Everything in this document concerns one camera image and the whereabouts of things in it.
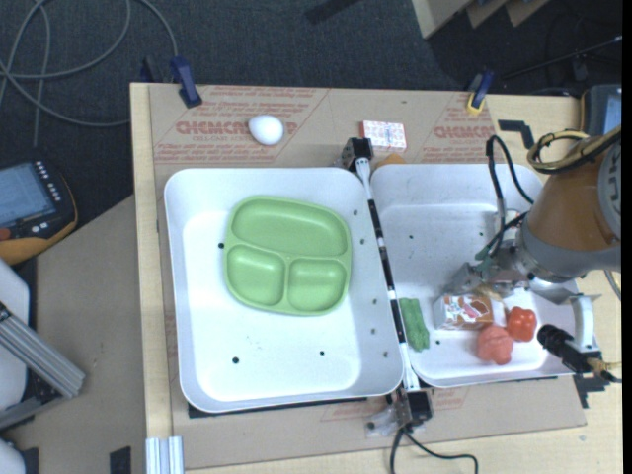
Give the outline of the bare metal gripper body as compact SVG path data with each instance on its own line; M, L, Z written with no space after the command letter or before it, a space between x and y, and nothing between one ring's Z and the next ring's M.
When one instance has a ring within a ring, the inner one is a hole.
M494 258L487 258L480 265L478 274L477 291L497 300L522 290L554 304L562 304L579 293L572 278L546 270L518 245L502 247Z

